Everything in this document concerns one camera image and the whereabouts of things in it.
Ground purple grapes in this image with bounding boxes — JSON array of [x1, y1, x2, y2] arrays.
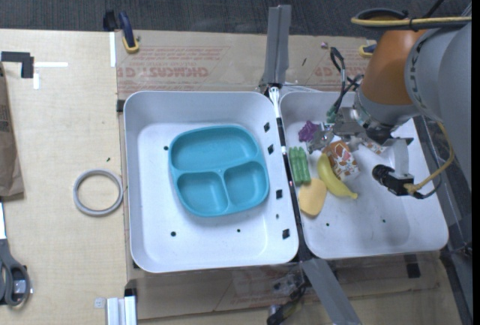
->
[[298, 120, 320, 143]]

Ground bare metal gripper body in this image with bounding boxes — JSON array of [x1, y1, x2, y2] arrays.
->
[[331, 107, 371, 138]]

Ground grey scissors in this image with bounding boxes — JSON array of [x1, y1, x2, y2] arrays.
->
[[0, 203, 34, 308]]

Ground white tape roll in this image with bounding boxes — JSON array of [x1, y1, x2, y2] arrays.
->
[[72, 168, 125, 217]]

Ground black cylinder on white bracket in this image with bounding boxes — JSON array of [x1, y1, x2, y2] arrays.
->
[[371, 137, 416, 197]]

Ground brown paper bag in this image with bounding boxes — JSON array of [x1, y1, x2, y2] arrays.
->
[[0, 62, 26, 199]]

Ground white plastic tray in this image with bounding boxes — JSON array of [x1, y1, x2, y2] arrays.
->
[[122, 90, 300, 274], [279, 90, 450, 261]]

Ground green bean bundle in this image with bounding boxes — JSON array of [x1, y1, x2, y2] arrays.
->
[[288, 146, 312, 186]]

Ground brown cardboard board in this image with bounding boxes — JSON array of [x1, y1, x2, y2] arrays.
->
[[114, 29, 451, 321]]

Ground blue divided plate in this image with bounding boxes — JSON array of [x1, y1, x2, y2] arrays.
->
[[167, 124, 272, 218]]

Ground yellow bread slice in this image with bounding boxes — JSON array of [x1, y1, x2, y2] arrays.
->
[[298, 177, 329, 218]]

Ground orange and white carton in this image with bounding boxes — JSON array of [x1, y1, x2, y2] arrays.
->
[[322, 140, 362, 182]]

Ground yellow banana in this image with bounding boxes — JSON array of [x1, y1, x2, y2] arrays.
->
[[316, 152, 359, 200]]

